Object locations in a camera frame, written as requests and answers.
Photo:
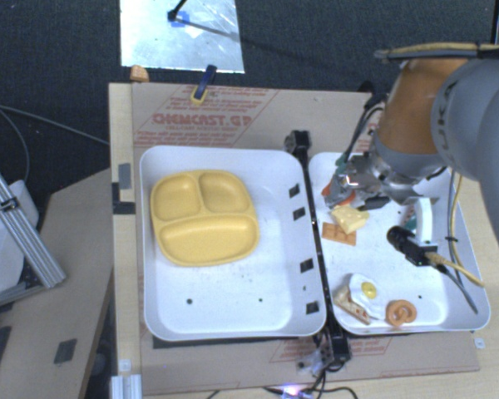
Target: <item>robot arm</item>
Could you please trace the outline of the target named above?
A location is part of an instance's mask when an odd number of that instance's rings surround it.
[[[337,172],[329,207],[387,196],[417,199],[413,186],[449,166],[477,180],[499,243],[499,60],[413,59],[402,69],[368,153]]]

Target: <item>yellow plate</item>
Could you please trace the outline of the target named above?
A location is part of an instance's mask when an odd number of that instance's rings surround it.
[[[242,181],[222,170],[185,171],[159,180],[151,221],[162,253],[182,266],[242,259],[259,242],[255,208]]]

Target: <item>egg yolk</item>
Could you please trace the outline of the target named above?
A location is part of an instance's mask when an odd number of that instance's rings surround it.
[[[361,289],[363,290],[363,293],[367,298],[377,297],[377,289],[372,283],[362,283]]]

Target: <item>toy fried egg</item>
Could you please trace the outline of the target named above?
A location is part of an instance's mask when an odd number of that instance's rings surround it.
[[[351,300],[362,307],[372,318],[384,320],[388,300],[383,291],[370,278],[354,273],[349,280]]]

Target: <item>toy donut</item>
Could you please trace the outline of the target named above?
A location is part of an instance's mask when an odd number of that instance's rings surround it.
[[[413,322],[416,315],[416,308],[407,300],[396,300],[386,307],[386,320],[394,327]]]

